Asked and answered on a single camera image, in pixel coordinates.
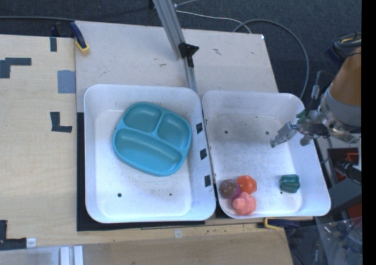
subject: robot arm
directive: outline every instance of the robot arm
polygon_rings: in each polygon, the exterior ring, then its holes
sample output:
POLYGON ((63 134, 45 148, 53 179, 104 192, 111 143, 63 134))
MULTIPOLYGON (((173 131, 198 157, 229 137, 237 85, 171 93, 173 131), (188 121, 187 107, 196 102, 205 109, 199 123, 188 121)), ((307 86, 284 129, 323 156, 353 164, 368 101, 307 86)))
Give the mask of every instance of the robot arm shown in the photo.
POLYGON ((287 122, 278 131, 270 140, 271 147, 288 141, 297 132, 303 135, 303 146, 319 136, 334 136, 347 143, 359 140, 351 131, 361 127, 361 46, 347 56, 324 93, 313 94, 311 105, 297 118, 297 123, 287 122))

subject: aluminum rod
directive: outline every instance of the aluminum rod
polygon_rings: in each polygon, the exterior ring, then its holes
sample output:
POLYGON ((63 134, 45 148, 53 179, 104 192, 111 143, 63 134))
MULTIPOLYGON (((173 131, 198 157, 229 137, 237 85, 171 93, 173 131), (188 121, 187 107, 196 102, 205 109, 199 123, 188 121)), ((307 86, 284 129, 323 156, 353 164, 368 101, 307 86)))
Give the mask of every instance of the aluminum rod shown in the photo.
MULTIPOLYGON (((182 28, 180 27, 179 20, 177 19, 176 10, 172 0, 153 0, 157 9, 159 18, 166 32, 167 38, 172 47, 172 51, 176 59, 184 58, 179 51, 179 45, 185 43, 182 28)), ((187 76, 188 87, 197 92, 196 77, 194 69, 189 66, 187 58, 184 58, 184 65, 187 76)))

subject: toy tomato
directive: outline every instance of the toy tomato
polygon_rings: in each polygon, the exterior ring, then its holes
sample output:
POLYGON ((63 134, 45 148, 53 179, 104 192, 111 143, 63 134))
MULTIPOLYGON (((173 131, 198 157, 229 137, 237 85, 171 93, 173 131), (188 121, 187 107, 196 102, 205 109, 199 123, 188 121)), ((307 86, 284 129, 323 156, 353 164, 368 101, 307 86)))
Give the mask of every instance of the toy tomato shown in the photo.
POLYGON ((237 184, 240 186, 242 192, 246 192, 248 194, 252 194, 257 190, 257 183, 256 181, 250 177, 249 175, 242 175, 239 176, 236 180, 237 184))

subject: pink peach toy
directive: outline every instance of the pink peach toy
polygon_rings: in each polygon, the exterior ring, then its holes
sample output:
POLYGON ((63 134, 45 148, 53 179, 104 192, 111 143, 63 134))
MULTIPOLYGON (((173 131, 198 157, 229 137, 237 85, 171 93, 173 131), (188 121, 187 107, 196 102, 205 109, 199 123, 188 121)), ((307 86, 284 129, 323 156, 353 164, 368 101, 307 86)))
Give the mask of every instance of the pink peach toy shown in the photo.
POLYGON ((239 215, 248 215, 256 209, 256 199, 247 192, 242 192, 233 200, 233 207, 239 215))

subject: blue plate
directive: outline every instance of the blue plate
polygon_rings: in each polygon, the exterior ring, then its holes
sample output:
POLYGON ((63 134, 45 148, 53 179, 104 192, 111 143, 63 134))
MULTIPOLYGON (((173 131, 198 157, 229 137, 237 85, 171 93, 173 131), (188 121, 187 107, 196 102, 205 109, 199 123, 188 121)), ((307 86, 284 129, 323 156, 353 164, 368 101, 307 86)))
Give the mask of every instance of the blue plate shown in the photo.
POLYGON ((159 105, 138 102, 121 117, 112 144, 128 165, 151 175, 168 176, 183 165, 191 140, 186 119, 159 105))

